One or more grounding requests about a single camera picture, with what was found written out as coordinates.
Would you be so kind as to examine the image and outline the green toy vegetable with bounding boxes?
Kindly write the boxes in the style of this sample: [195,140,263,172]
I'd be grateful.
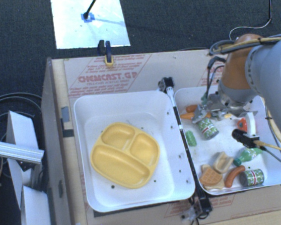
[184,130,198,148]

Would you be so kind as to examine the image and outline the white plastic tray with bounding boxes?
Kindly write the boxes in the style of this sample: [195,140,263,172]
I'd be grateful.
[173,77,281,200]
[72,84,199,215]

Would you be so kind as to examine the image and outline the green and white can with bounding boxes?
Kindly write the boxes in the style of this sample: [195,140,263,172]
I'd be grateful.
[237,167,266,188]
[196,116,220,142]

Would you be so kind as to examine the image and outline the black block with thin wires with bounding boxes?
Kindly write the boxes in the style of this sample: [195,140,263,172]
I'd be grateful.
[178,194,214,222]
[157,76,177,92]

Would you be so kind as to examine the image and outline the beige bread slice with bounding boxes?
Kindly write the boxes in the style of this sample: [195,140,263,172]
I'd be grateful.
[200,162,226,192]

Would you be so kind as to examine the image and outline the red-brown sausage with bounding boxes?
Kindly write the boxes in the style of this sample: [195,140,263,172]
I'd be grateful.
[222,164,248,189]

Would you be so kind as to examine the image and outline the green bottle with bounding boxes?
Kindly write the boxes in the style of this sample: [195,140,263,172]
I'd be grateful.
[231,146,265,168]

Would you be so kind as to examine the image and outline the red and green pizza slice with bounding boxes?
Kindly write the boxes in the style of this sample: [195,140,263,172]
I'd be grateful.
[236,117,248,133]

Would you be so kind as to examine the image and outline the orange carrot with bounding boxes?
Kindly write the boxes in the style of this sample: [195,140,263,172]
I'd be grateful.
[179,112,197,121]

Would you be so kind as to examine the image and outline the brown cardboard board, red print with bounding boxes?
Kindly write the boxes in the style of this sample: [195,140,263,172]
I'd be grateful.
[63,36,281,225]

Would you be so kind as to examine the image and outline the thin black and white rod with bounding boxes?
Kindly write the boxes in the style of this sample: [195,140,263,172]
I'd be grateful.
[166,83,209,207]

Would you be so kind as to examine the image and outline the beige bread roll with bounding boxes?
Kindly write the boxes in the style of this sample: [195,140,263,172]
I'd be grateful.
[211,150,236,175]

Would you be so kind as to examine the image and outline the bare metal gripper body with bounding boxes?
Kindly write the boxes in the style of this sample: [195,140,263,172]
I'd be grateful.
[203,88,259,123]

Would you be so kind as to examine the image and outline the brown waffle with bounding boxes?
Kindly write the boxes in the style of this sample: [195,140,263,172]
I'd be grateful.
[198,166,224,189]

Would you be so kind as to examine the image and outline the yellow divided plate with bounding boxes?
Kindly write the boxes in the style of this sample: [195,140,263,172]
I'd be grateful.
[86,117,165,193]

